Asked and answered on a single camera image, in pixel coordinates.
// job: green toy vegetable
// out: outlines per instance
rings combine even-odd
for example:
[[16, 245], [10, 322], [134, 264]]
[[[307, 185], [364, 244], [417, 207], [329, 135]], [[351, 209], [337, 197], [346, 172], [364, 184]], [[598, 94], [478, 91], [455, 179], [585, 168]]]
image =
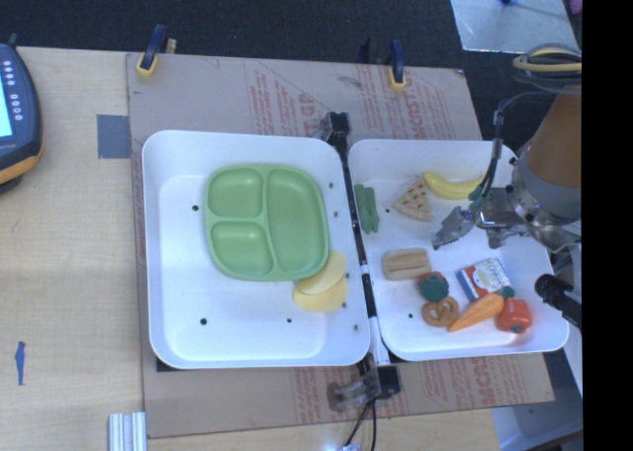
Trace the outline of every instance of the green toy vegetable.
[[506, 298], [495, 323], [501, 331], [523, 333], [532, 324], [532, 313], [525, 300]]

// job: green plate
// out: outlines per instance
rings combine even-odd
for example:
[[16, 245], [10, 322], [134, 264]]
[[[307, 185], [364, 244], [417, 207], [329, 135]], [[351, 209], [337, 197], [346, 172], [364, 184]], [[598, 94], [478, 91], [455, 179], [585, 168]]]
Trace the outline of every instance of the green plate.
[[206, 187], [205, 226], [214, 261], [238, 279], [310, 277], [329, 252], [320, 189], [291, 166], [241, 164], [216, 171]]

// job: toy banana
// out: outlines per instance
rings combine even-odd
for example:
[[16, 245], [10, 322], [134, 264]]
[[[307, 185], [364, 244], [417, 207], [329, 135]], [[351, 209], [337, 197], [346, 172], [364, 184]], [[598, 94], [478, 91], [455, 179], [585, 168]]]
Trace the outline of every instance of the toy banana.
[[428, 188], [440, 198], [447, 200], [464, 200], [468, 198], [468, 195], [471, 194], [482, 181], [482, 177], [479, 177], [473, 180], [454, 182], [446, 180], [433, 171], [425, 171], [423, 176]]

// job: yellow toy cheese slice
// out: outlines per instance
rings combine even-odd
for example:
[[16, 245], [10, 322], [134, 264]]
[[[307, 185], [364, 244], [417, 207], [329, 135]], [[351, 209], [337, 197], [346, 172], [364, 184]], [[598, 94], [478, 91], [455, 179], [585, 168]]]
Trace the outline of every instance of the yellow toy cheese slice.
[[323, 267], [312, 277], [299, 279], [295, 288], [306, 295], [318, 295], [336, 284], [345, 274], [345, 256], [331, 250]]
[[347, 281], [341, 277], [331, 288], [317, 295], [307, 295], [297, 289], [293, 290], [295, 305], [309, 313], [329, 313], [340, 309], [347, 299]]

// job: cardboard sheet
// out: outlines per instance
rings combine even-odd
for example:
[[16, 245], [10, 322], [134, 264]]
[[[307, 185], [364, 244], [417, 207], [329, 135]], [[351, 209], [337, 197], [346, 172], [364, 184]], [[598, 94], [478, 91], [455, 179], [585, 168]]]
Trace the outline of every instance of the cardboard sheet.
[[[161, 55], [149, 78], [127, 56], [136, 220], [143, 392], [150, 438], [353, 420], [334, 411], [327, 387], [356, 366], [175, 371], [148, 337], [140, 154], [162, 130], [311, 136], [327, 112], [349, 114], [350, 142], [364, 138], [481, 139], [459, 70], [406, 68], [391, 88], [387, 66]], [[542, 354], [399, 363], [403, 390], [377, 416], [534, 404], [553, 400]]]

